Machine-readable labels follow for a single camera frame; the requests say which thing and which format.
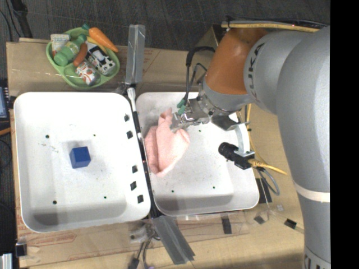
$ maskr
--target black pole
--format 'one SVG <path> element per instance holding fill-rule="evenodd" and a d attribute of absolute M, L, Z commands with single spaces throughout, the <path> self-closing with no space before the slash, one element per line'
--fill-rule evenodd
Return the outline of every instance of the black pole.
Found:
<path fill-rule="evenodd" d="M 24 4 L 22 4 L 21 0 L 11 0 L 13 12 L 19 21 L 20 28 L 24 37 L 32 38 L 33 35 L 30 30 L 29 23 L 27 23 L 26 15 L 27 15 L 27 8 Z"/>

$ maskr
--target white tray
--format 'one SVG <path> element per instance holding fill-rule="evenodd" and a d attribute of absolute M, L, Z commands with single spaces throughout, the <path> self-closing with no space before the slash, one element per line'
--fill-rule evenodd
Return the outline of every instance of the white tray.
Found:
<path fill-rule="evenodd" d="M 148 187 L 123 96 L 28 92 L 16 99 L 14 115 L 21 213 L 28 228 L 67 230 L 148 214 Z M 91 162 L 73 169 L 69 153 L 81 146 L 88 147 Z"/>
<path fill-rule="evenodd" d="M 148 92 L 136 105 L 142 135 L 158 124 L 159 115 L 183 98 L 182 92 Z M 197 93 L 190 93 L 195 98 Z M 225 132 L 209 123 L 188 129 L 190 147 L 174 169 L 160 178 L 150 173 L 155 203 L 170 216 L 210 214 L 252 208 L 259 191 L 253 170 L 242 170 L 218 153 L 222 142 L 237 145 L 234 131 Z"/>

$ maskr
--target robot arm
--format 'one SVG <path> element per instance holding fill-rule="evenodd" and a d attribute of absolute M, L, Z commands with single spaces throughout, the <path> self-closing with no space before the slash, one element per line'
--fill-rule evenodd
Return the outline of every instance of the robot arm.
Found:
<path fill-rule="evenodd" d="M 304 268 L 331 268 L 329 60 L 330 26 L 314 33 L 230 29 L 198 97 L 173 116 L 174 129 L 206 122 L 237 129 L 239 144 L 246 133 L 230 114 L 255 103 L 278 116 L 303 214 Z"/>

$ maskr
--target cardboard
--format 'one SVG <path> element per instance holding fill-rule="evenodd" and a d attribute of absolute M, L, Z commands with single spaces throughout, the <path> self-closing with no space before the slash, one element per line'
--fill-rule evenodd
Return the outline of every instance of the cardboard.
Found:
<path fill-rule="evenodd" d="M 11 96 L 28 91 L 73 91 L 45 55 L 48 41 L 20 39 L 7 43 L 8 87 Z M 127 48 L 117 53 L 121 70 L 98 91 L 116 91 L 125 80 Z M 137 86 L 137 95 L 151 91 L 185 90 L 187 52 L 163 49 L 145 49 L 143 81 Z M 208 66 L 210 55 L 195 55 L 194 63 Z M 16 132 L 11 114 L 13 168 L 15 180 L 17 235 L 19 243 L 27 244 L 27 256 L 20 258 L 20 267 L 30 268 L 126 268 L 140 243 L 131 240 L 131 232 L 146 221 L 113 224 L 39 234 L 22 222 L 20 212 L 19 177 L 16 160 Z M 301 268 L 304 248 L 302 215 L 298 197 L 279 135 L 276 116 L 258 107 L 252 107 L 250 127 L 256 148 L 269 163 L 289 173 L 284 176 L 270 171 L 281 190 L 273 201 L 260 204 L 252 210 L 228 213 L 232 234 L 224 234 L 220 215 L 191 217 L 178 220 L 178 226 L 194 250 L 196 268 Z M 265 221 L 254 220 L 260 215 Z M 297 222 L 296 230 L 284 225 L 286 219 Z M 153 242 L 147 251 L 149 265 L 173 268 L 173 263 L 161 242 Z M 192 264 L 176 268 L 193 268 Z"/>

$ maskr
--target orange carrot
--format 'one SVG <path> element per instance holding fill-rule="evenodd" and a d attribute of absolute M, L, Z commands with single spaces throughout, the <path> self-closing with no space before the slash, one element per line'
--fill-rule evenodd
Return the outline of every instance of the orange carrot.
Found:
<path fill-rule="evenodd" d="M 88 52 L 88 45 L 86 43 L 82 43 L 80 45 L 80 50 L 75 58 L 73 60 L 73 65 L 77 67 L 86 57 L 86 53 Z"/>
<path fill-rule="evenodd" d="M 83 29 L 89 31 L 89 36 L 97 41 L 97 43 L 101 44 L 102 46 L 113 50 L 114 52 L 118 52 L 116 46 L 110 41 L 110 39 L 97 27 L 90 28 L 89 25 L 86 23 L 82 26 Z"/>

